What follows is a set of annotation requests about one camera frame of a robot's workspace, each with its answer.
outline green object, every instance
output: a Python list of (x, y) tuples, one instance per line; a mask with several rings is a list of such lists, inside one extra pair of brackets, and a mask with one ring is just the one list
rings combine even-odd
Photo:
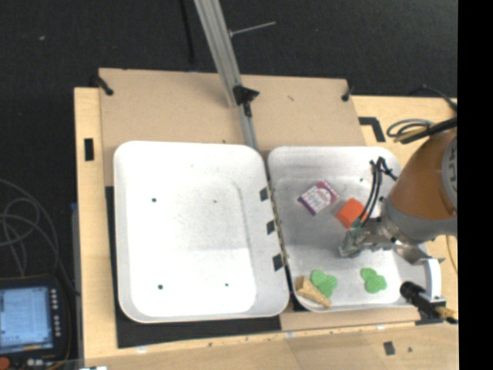
[(372, 268), (362, 268), (360, 276), (364, 279), (364, 288), (368, 293), (375, 294), (387, 288), (387, 281)]
[(311, 272), (310, 281), (328, 298), (332, 296), (333, 290), (337, 288), (337, 279), (335, 276), (325, 274), (320, 269), (315, 269)]

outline metal pole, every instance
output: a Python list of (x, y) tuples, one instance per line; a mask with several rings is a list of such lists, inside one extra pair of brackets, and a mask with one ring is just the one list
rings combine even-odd
[[(202, 27), (206, 33), (210, 52), (212, 53), (217, 72), (226, 90), (226, 97), (230, 106), (237, 106), (233, 89), (242, 86), (240, 71), (236, 63), (230, 34), (224, 22), (223, 10), (219, 0), (193, 0), (199, 13)], [(258, 150), (257, 138), (251, 117), (247, 116), (240, 106), (240, 123), (245, 144)]]

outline black device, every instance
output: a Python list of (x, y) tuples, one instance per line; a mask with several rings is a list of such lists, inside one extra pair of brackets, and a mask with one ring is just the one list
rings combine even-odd
[(52, 362), (68, 350), (69, 313), (56, 277), (0, 280), (0, 359)]

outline display screen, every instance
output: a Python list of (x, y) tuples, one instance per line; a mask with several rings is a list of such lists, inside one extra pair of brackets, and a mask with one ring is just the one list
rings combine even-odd
[(50, 348), (49, 289), (0, 289), (0, 354)]

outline tray with objects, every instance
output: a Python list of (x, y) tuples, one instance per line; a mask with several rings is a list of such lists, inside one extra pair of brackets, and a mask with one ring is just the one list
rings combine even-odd
[(114, 156), (122, 310), (142, 323), (269, 317), (289, 286), (309, 311), (408, 305), (399, 287), (425, 286), (423, 267), (393, 251), (337, 252), (341, 210), (366, 202), (379, 156), (400, 171), (380, 147), (284, 146), (266, 165), (241, 145), (124, 143)]

